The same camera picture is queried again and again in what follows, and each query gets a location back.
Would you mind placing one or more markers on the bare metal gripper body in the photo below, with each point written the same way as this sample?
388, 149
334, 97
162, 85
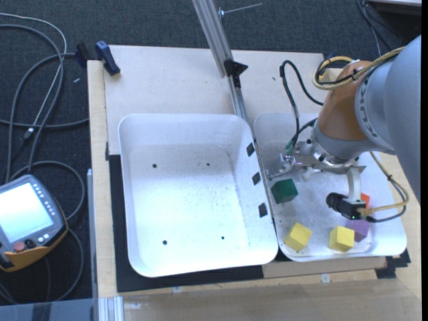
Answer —
309, 154

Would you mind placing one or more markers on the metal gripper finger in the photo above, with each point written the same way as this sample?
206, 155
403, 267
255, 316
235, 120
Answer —
279, 170
307, 175

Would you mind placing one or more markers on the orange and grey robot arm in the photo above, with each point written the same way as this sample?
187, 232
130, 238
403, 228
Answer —
384, 105

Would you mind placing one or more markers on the green cube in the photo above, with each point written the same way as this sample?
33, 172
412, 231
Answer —
284, 191

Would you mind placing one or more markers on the white plastic tray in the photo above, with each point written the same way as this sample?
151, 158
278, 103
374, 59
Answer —
187, 196
314, 212

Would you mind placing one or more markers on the yellow cube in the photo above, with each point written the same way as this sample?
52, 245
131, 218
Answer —
297, 236
341, 238

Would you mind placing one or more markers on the orange cube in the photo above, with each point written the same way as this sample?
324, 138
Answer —
365, 200

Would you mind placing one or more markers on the purple cube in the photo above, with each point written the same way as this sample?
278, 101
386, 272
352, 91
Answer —
361, 229

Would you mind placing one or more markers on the pale wood board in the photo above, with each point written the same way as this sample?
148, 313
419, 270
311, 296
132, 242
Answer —
167, 85

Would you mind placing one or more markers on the black cylinder on white bracket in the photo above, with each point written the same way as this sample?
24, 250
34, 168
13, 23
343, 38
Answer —
349, 207

